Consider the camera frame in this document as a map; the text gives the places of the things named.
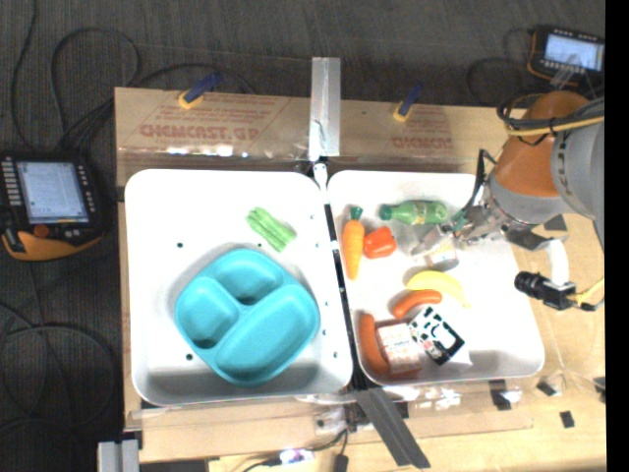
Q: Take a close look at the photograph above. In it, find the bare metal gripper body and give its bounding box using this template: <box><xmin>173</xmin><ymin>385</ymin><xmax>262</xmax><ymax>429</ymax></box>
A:
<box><xmin>443</xmin><ymin>205</ymin><xmax>515</xmax><ymax>246</ymax></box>

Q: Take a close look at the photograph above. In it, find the small white can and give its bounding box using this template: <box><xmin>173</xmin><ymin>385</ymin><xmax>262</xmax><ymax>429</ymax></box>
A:
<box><xmin>424</xmin><ymin>240</ymin><xmax>461</xmax><ymax>271</ymax></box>

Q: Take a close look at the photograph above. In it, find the green plastic bottle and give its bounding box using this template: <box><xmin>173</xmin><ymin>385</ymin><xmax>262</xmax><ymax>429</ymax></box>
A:
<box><xmin>377</xmin><ymin>200</ymin><xmax>450</xmax><ymax>227</ymax></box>

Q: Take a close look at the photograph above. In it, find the yellow banana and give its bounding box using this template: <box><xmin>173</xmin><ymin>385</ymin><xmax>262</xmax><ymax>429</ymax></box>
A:
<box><xmin>404</xmin><ymin>268</ymin><xmax>472</xmax><ymax>310</ymax></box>

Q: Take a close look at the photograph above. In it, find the orange bell pepper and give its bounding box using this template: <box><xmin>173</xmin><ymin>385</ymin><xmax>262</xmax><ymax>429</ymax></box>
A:
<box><xmin>363</xmin><ymin>225</ymin><xmax>398</xmax><ymax>261</ymax></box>

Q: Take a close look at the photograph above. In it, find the orange sausage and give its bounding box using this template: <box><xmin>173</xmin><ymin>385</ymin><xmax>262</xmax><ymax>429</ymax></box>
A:
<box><xmin>390</xmin><ymin>288</ymin><xmax>444</xmax><ymax>321</ymax></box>
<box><xmin>357</xmin><ymin>312</ymin><xmax>393</xmax><ymax>378</ymax></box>

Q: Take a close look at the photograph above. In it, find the orange carrot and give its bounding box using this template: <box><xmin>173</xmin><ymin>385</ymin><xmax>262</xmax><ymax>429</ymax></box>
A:
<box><xmin>341</xmin><ymin>206</ymin><xmax>367</xmax><ymax>281</ymax></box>

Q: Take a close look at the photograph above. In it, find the white plastic tray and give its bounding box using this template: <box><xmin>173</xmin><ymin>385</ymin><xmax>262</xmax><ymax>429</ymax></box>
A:
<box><xmin>325</xmin><ymin>169</ymin><xmax>546</xmax><ymax>388</ymax></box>
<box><xmin>123</xmin><ymin>167</ymin><xmax>355</xmax><ymax>408</ymax></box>

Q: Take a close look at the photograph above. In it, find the black and white carton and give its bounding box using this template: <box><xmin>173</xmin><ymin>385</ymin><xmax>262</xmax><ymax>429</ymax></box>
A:
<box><xmin>407</xmin><ymin>305</ymin><xmax>474</xmax><ymax>368</ymax></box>

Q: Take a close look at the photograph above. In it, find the white and orange carton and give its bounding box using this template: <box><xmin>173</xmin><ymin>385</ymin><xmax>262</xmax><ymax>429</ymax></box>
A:
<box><xmin>374</xmin><ymin>321</ymin><xmax>424</xmax><ymax>378</ymax></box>

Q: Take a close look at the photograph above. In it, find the green asparagus bundle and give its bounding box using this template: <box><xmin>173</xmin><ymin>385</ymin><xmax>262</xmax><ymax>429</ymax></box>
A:
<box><xmin>245</xmin><ymin>206</ymin><xmax>298</xmax><ymax>254</ymax></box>

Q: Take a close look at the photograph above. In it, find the blue divided plate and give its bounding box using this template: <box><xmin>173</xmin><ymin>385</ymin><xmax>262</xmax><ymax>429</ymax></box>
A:
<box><xmin>173</xmin><ymin>247</ymin><xmax>322</xmax><ymax>389</ymax></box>

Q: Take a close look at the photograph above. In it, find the brown cardboard board red print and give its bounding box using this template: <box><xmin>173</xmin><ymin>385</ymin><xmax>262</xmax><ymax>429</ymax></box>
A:
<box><xmin>113</xmin><ymin>86</ymin><xmax>566</xmax><ymax>464</ymax></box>

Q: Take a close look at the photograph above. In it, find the black cylinder on white bracket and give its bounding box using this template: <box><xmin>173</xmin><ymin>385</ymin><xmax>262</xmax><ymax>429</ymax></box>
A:
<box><xmin>505</xmin><ymin>227</ymin><xmax>578</xmax><ymax>311</ymax></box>

